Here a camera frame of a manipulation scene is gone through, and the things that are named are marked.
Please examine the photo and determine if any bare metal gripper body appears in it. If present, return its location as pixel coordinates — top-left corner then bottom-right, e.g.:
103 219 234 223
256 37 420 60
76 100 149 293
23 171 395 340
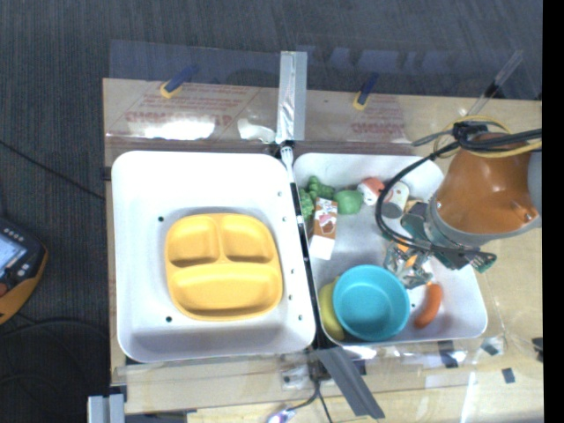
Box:
399 200 444 256

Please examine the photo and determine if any yellow divided plate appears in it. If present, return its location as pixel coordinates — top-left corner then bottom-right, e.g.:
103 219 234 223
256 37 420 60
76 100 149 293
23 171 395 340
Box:
163 212 285 323

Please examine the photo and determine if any black block with thin wires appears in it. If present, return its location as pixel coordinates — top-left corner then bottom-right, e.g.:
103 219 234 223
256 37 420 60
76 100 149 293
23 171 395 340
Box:
308 359 331 382

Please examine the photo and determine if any orange sausage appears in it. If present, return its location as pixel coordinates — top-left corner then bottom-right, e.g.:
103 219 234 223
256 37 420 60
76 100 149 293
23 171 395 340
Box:
412 282 443 330

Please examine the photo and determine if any yellow banana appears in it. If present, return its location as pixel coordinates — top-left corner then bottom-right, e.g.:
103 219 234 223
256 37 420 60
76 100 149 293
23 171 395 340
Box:
318 280 345 342

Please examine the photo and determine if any small white can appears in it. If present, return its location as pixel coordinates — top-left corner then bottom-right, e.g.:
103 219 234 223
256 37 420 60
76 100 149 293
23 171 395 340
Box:
380 180 412 220

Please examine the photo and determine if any brown cardboard board, red print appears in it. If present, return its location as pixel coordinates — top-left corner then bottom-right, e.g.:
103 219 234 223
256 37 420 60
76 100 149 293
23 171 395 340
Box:
101 77 544 416

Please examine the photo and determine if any green round toy vegetable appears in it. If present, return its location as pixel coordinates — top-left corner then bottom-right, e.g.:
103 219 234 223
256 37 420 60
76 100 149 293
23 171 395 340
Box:
333 189 365 216

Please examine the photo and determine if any brown and white carton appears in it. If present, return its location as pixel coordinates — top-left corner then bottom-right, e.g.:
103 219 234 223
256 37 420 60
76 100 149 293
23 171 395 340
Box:
308 197 339 262

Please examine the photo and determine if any white and orange toy food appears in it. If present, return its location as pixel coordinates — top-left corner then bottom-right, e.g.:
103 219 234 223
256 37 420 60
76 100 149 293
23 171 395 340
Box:
356 176 386 207

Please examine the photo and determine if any white plastic tray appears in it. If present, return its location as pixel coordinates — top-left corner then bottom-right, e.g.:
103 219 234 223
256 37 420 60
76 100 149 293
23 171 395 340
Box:
292 152 489 348
110 150 317 364

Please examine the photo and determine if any blue bowl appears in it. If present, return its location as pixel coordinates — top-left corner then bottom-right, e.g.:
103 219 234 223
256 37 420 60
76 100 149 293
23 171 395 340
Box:
331 263 412 343

